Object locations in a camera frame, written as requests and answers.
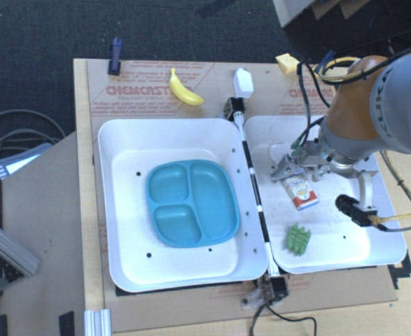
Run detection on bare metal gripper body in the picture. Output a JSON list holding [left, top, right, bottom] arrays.
[[290, 140, 359, 183]]

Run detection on thin black and white rod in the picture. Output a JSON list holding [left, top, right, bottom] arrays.
[[233, 111, 280, 277]]

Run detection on red and white carton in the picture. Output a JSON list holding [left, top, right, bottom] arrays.
[[281, 175, 320, 211]]

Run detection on green pea pods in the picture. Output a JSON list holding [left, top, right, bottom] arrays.
[[286, 223, 312, 257]]

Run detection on blue divided plate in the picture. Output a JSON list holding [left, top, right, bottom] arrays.
[[145, 159, 241, 249]]

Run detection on white plastic tray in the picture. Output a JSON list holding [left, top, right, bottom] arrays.
[[243, 115, 408, 274], [97, 118, 270, 293]]

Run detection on yellow cheese wedge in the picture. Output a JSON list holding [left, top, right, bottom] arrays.
[[275, 52, 299, 75]]

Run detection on yellow banana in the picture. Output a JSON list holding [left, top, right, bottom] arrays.
[[168, 68, 205, 106]]

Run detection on brown cardboard board red print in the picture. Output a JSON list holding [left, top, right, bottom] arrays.
[[85, 59, 399, 333]]

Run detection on black cylinder on white bracket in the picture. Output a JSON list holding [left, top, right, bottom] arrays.
[[335, 171, 380, 228]]

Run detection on black block with thin wires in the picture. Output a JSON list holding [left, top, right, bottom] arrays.
[[240, 275, 291, 309], [223, 97, 247, 121]]

